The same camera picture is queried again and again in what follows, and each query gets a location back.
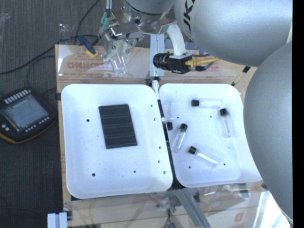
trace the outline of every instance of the white tray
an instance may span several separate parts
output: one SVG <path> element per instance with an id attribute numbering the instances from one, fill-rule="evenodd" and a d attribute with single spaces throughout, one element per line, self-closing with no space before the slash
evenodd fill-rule
<path id="1" fill-rule="evenodd" d="M 169 139 L 176 135 L 178 126 L 186 123 L 185 138 L 179 152 L 173 152 L 173 163 L 179 182 L 189 188 L 260 181 L 261 176 L 252 159 L 245 136 L 243 103 L 236 88 L 226 84 L 164 84 L 160 98 L 167 115 L 168 102 L 174 102 L 173 130 Z M 192 99 L 214 99 L 220 107 L 192 107 Z M 223 133 L 219 109 L 229 112 L 231 136 Z M 218 158 L 214 167 L 208 162 L 187 153 L 193 145 L 204 154 Z"/>
<path id="2" fill-rule="evenodd" d="M 66 183 L 76 198 L 158 192 L 172 184 L 154 91 L 143 85 L 68 85 L 61 94 Z M 98 107 L 128 104 L 138 145 L 106 149 Z"/>

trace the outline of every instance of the black cap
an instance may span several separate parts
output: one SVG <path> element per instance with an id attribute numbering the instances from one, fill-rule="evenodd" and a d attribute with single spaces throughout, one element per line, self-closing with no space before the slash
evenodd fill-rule
<path id="1" fill-rule="evenodd" d="M 228 115 L 228 112 L 227 112 L 227 110 L 225 108 L 223 108 L 223 109 L 220 109 L 219 114 L 221 116 L 226 116 L 226 115 Z"/>
<path id="2" fill-rule="evenodd" d="M 189 152 L 190 154 L 195 154 L 197 150 L 198 150 L 197 148 L 191 146 L 191 147 L 189 148 L 188 152 Z"/>
<path id="3" fill-rule="evenodd" d="M 200 101 L 199 101 L 199 100 L 192 100 L 192 101 L 191 101 L 191 105 L 192 105 L 192 106 L 199 106 L 199 104 L 200 104 Z"/>
<path id="4" fill-rule="evenodd" d="M 182 130 L 187 130 L 187 128 L 188 128 L 188 126 L 186 124 L 184 124 L 184 123 L 182 123 L 180 125 L 180 129 L 182 129 Z"/>
<path id="5" fill-rule="evenodd" d="M 172 122 L 167 122 L 167 128 L 168 128 L 168 131 L 173 129 Z"/>

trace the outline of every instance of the yellow cable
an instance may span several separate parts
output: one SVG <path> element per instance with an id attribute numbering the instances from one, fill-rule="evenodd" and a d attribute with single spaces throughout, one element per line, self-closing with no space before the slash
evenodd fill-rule
<path id="1" fill-rule="evenodd" d="M 216 62 L 219 61 L 219 58 L 212 58 L 212 59 L 204 59 L 204 60 L 189 60 L 187 62 L 185 62 L 186 65 L 189 65 L 191 68 L 196 67 L 196 66 L 200 66 L 202 64 L 205 63 L 212 63 L 212 62 Z"/>

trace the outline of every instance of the gray floor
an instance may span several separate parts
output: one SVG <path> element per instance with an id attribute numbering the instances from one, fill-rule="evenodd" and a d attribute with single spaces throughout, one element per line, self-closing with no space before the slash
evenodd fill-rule
<path id="1" fill-rule="evenodd" d="M 96 1 L 0 0 L 0 13 L 9 16 L 0 58 L 0 96 L 31 86 L 56 109 L 53 49 L 34 64 L 5 72 L 21 67 L 58 40 L 75 35 L 80 20 Z M 78 34 L 96 35 L 104 9 L 105 0 L 100 0 L 83 20 Z M 65 31 L 60 31 L 60 24 Z M 43 216 L 61 211 L 58 135 L 56 123 L 39 137 L 22 144 L 0 139 L 0 227 L 41 228 L 46 224 Z"/>

